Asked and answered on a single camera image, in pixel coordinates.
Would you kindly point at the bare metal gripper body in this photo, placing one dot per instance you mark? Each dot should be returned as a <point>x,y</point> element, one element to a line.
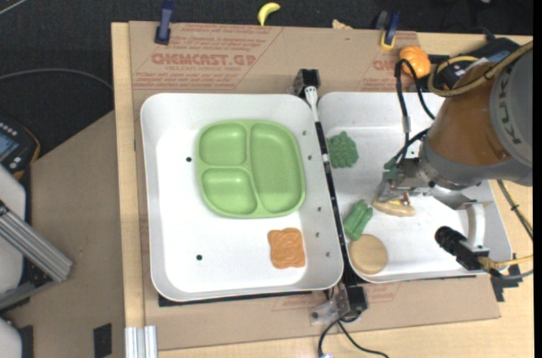
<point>410,174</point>

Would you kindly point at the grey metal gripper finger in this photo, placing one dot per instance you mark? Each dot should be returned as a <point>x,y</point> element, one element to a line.
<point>405,197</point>
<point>384,190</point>

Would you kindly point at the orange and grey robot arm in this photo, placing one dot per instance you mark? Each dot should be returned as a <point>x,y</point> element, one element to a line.
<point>470,123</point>

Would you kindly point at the beige pizza slice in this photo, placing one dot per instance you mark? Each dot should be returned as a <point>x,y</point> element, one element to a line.
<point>398,209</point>

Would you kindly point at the green bean bundle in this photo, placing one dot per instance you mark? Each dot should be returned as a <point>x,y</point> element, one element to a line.
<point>357,221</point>

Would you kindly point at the white plastic tray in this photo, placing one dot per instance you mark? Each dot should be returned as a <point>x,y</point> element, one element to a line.
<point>406,246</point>
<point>237,246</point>

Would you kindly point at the green grapes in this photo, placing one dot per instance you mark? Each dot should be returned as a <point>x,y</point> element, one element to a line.
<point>342,151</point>

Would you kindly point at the beige round bread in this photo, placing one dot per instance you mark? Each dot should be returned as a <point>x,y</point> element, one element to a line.
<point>368,255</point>

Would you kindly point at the thin black and white rod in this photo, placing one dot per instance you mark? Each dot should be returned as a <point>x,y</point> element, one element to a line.
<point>326,153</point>

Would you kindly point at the orange square biscuit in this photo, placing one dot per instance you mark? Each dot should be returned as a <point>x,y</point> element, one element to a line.
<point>287,248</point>

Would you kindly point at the orange pumpkin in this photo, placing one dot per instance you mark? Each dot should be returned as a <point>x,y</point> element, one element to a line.
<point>416,61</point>

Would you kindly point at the green divided plate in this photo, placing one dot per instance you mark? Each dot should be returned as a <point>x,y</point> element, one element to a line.
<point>271,170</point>

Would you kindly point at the brown cardboard board red print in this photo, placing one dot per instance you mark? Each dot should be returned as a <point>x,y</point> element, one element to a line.
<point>262,60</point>

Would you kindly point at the yellow banana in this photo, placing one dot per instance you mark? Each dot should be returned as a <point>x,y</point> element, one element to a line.
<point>267,10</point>

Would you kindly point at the black cylinder on white bracket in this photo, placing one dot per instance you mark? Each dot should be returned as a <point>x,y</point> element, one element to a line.
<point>459,244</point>

